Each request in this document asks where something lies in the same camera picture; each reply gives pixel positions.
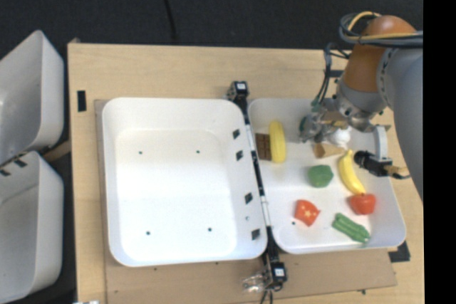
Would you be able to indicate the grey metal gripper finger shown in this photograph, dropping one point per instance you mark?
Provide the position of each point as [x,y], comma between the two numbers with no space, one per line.
[307,130]
[321,133]

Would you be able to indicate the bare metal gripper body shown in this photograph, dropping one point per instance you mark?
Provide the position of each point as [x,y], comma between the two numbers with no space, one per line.
[356,115]

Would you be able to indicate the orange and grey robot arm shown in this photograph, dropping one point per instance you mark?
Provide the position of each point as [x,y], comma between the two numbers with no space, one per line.
[399,74]

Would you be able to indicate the white ice cream cone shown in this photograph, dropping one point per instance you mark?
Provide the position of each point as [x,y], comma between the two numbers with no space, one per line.
[329,150]

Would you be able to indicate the green bell pepper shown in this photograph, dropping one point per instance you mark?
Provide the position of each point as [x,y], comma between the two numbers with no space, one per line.
[320,176]

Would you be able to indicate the brown chocolate bar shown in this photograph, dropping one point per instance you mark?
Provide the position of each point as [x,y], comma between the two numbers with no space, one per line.
[263,146]

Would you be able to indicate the yellow banana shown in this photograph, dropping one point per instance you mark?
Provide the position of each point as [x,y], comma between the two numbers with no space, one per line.
[349,172]

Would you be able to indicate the thin black and white rod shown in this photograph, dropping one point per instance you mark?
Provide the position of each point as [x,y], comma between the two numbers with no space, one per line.
[261,188]

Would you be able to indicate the red pizza slice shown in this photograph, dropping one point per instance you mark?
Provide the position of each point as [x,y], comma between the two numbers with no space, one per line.
[305,211]

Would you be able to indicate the red tomato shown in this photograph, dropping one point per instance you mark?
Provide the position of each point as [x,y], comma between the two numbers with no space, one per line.
[362,204]

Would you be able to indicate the white plastic tray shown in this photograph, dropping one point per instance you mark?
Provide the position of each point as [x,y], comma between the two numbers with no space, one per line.
[178,188]
[320,231]

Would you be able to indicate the green bean pods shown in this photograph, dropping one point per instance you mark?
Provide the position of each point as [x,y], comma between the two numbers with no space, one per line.
[351,228]

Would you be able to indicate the large white plastic bin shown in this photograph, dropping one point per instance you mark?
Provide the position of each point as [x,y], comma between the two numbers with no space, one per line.
[28,96]
[28,231]

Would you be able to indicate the black cylinder on white bracket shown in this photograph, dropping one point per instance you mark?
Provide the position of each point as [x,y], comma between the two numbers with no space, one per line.
[372,162]

